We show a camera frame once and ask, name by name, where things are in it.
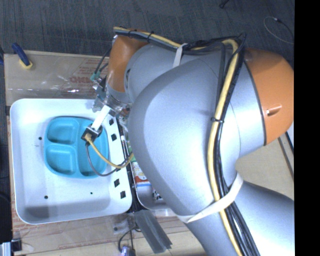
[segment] black zip tie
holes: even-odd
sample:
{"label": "black zip tie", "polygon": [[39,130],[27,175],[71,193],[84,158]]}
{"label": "black zip tie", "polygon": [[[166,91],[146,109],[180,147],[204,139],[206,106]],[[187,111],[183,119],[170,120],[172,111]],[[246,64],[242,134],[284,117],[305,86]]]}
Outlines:
{"label": "black zip tie", "polygon": [[129,37],[129,38],[133,38],[132,36],[130,36],[130,33],[131,33],[131,32],[136,32],[136,31],[137,31],[136,29],[130,30],[130,31],[128,32],[128,37]]}
{"label": "black zip tie", "polygon": [[150,43],[150,42],[149,42],[149,37],[150,37],[152,34],[154,34],[154,33],[155,33],[154,31],[151,31],[150,34],[148,35],[148,37],[146,38],[146,41],[147,41],[148,43]]}
{"label": "black zip tie", "polygon": [[223,120],[219,120],[219,119],[216,119],[215,117],[211,117],[211,122],[218,122],[218,123],[221,123],[221,124],[223,124],[225,121],[223,121]]}

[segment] blue divided tray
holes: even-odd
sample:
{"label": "blue divided tray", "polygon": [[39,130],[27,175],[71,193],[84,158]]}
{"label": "blue divided tray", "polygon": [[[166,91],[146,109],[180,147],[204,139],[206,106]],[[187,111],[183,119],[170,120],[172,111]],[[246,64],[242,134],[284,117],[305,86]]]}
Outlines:
{"label": "blue divided tray", "polygon": [[[70,178],[98,177],[90,167],[86,154],[86,142],[81,139],[87,126],[92,123],[92,120],[86,118],[70,116],[56,117],[50,121],[44,137],[44,162],[50,171]],[[101,154],[108,158],[108,137],[105,129],[95,139],[94,144]],[[103,173],[107,163],[91,146],[89,146],[89,153],[94,168],[99,173]]]}

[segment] white sink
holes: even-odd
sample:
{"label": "white sink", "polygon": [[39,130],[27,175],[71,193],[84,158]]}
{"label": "white sink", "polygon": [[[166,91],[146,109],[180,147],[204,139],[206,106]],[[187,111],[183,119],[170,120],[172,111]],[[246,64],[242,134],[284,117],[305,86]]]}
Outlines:
{"label": "white sink", "polygon": [[[126,168],[94,178],[71,178],[50,171],[44,160],[48,123],[61,116],[95,120],[89,99],[20,99],[10,109],[13,179],[16,211],[28,224],[45,224],[125,213],[132,204]],[[115,118],[102,126],[113,163],[124,161]],[[113,167],[107,165],[104,173]]]}

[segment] gray carpet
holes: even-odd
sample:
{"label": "gray carpet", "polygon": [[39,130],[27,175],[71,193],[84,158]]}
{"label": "gray carpet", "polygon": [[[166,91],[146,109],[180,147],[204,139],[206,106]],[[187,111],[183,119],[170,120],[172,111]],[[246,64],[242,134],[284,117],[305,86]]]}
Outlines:
{"label": "gray carpet", "polygon": [[[294,0],[1,0],[0,45],[101,56],[113,27],[154,31],[177,43],[247,34],[246,47],[282,55],[294,67]],[[0,66],[0,237],[10,240],[5,79]]]}

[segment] duct tape strip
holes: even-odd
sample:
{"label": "duct tape strip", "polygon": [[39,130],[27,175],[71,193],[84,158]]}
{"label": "duct tape strip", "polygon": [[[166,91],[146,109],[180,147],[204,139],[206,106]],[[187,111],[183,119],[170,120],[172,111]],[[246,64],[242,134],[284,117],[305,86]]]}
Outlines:
{"label": "duct tape strip", "polygon": [[172,68],[175,68],[175,67],[180,65],[180,61],[181,61],[181,58],[182,58],[182,52],[183,52],[183,46],[185,46],[185,45],[187,45],[187,43],[181,44],[178,47],[178,49],[176,49],[176,53],[175,53],[175,57],[174,57]]}
{"label": "duct tape strip", "polygon": [[211,214],[221,212],[236,199],[243,183],[244,179],[240,176],[239,173],[237,173],[229,192],[224,197],[220,198],[218,201],[213,202],[208,207],[204,208],[202,211],[198,212],[195,215],[177,215],[177,217],[184,223],[190,223],[200,220]]}
{"label": "duct tape strip", "polygon": [[93,121],[93,124],[91,125],[91,128],[95,131],[98,131],[104,120],[106,119],[108,113],[109,113],[110,107],[107,105],[104,105],[101,111],[99,112],[98,116]]}

